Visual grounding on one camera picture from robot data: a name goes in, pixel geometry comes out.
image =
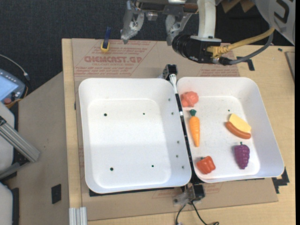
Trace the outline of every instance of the wooden table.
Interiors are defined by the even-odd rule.
[[[258,46],[247,45],[234,50],[235,56],[245,56]],[[206,222],[219,221],[221,225],[232,224],[295,224],[295,84],[286,60],[285,52],[294,47],[270,46],[252,58],[255,71],[247,63],[238,65],[240,76],[248,77],[259,86],[290,182],[280,187],[278,202],[201,210]],[[67,166],[70,208],[82,207],[78,160],[76,113],[74,110],[74,74],[72,40],[62,40],[63,76],[65,92]],[[173,225],[176,214],[157,214],[89,222],[89,225]],[[201,224],[195,212],[180,214],[185,225]]]

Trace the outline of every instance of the yellow and blue tool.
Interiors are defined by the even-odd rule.
[[[111,27],[106,27],[106,32],[105,32],[105,36],[104,36],[104,40],[101,43],[101,51],[102,52],[107,52],[109,49],[109,36],[111,34]]]

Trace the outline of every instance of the sausage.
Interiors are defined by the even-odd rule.
[[[237,137],[244,138],[244,139],[249,139],[251,137],[250,133],[245,133],[243,131],[238,130],[231,122],[226,122],[225,123],[226,128],[236,135]]]

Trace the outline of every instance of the purple grapes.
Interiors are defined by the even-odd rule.
[[[248,165],[250,158],[250,149],[247,145],[240,143],[234,147],[235,160],[238,163],[240,169],[245,169]]]

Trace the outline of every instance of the toy food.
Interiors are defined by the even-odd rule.
[[[210,156],[202,158],[196,163],[196,166],[203,174],[208,174],[216,169],[216,166]]]
[[[245,133],[243,131],[238,130],[231,122],[226,122],[225,123],[226,128],[236,135],[237,137],[243,138],[243,139],[249,139],[251,137],[250,133]]]
[[[240,145],[234,147],[234,156],[240,169],[245,169],[248,166],[250,158],[250,149],[247,145],[240,142]]]
[[[196,147],[199,147],[200,144],[200,119],[196,117],[196,110],[192,109],[189,113],[192,117],[189,119],[189,128]]]
[[[194,107],[199,101],[198,94],[192,91],[182,94],[180,99],[183,107]]]
[[[229,121],[240,131],[245,133],[250,133],[251,127],[248,123],[246,123],[242,118],[237,116],[236,114],[231,114],[229,117]]]

